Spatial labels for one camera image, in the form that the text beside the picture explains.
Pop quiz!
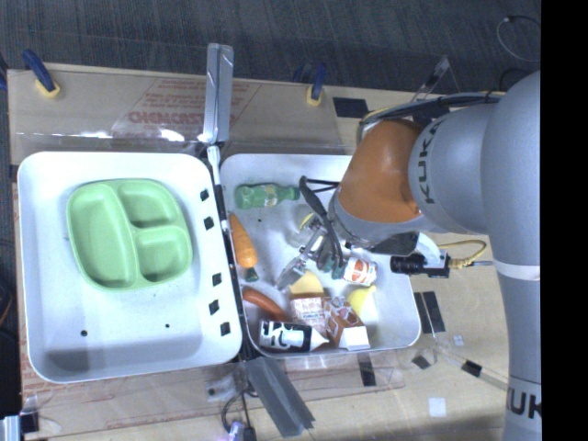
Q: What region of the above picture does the black cylinder on white bracket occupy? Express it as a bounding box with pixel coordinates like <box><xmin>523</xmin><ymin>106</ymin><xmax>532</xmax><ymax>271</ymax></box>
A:
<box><xmin>390</xmin><ymin>232</ymin><xmax>451</xmax><ymax>279</ymax></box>

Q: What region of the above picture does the pink and white carton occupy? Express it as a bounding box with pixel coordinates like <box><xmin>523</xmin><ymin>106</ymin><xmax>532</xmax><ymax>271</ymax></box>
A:
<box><xmin>288</xmin><ymin>294</ymin><xmax>329</xmax><ymax>338</ymax></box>

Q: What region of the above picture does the orange carrot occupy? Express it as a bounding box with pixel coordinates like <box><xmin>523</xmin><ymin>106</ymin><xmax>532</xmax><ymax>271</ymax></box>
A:
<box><xmin>228</xmin><ymin>212</ymin><xmax>260</xmax><ymax>283</ymax></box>

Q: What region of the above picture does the red sausage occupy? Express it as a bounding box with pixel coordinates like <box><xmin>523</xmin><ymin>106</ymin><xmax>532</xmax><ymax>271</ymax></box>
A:
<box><xmin>242</xmin><ymin>287</ymin><xmax>290</xmax><ymax>323</ymax></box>

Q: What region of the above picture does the white plastic tray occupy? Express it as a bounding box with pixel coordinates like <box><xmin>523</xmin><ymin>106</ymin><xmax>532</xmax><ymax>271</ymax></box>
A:
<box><xmin>17</xmin><ymin>150</ymin><xmax>243</xmax><ymax>384</ymax></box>
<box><xmin>219</xmin><ymin>153</ymin><xmax>423</xmax><ymax>360</ymax></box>

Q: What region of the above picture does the thin black and white rod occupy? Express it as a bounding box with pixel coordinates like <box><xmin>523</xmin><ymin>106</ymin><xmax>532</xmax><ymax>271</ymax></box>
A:
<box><xmin>206</xmin><ymin>143</ymin><xmax>254</xmax><ymax>360</ymax></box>

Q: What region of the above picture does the orange and white can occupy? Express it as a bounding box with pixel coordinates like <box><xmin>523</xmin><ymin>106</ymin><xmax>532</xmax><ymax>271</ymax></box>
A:
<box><xmin>331</xmin><ymin>255</ymin><xmax>379</xmax><ymax>288</ymax></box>

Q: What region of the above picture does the yellow cheese wedge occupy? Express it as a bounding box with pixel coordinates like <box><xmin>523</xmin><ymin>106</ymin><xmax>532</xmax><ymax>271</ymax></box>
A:
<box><xmin>288</xmin><ymin>269</ymin><xmax>325</xmax><ymax>298</ymax></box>

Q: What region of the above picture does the brown and white carton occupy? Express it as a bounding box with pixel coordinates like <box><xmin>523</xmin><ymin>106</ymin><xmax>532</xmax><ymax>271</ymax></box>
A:
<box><xmin>322</xmin><ymin>295</ymin><xmax>371</xmax><ymax>352</ymax></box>

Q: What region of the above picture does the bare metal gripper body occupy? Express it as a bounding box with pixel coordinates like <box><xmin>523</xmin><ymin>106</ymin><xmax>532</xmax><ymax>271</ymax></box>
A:
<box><xmin>298</xmin><ymin>220</ymin><xmax>345</xmax><ymax>271</ymax></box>

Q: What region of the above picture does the brown cardboard board red print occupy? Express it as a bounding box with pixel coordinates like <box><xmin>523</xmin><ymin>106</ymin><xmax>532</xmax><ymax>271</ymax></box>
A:
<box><xmin>6</xmin><ymin>62</ymin><xmax>408</xmax><ymax>438</ymax></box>

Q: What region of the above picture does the green plastic bottle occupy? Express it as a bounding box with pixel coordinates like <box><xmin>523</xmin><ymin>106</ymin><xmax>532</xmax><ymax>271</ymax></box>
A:
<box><xmin>234</xmin><ymin>182</ymin><xmax>301</xmax><ymax>210</ymax></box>

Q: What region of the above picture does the black and white carton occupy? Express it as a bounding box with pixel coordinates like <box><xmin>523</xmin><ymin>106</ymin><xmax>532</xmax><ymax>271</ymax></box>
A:
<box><xmin>258</xmin><ymin>319</ymin><xmax>331</xmax><ymax>354</ymax></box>

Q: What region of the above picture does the green divided plate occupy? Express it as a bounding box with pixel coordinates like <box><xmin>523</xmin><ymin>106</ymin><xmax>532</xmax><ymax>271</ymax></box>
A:
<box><xmin>66</xmin><ymin>177</ymin><xmax>194</xmax><ymax>292</ymax></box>

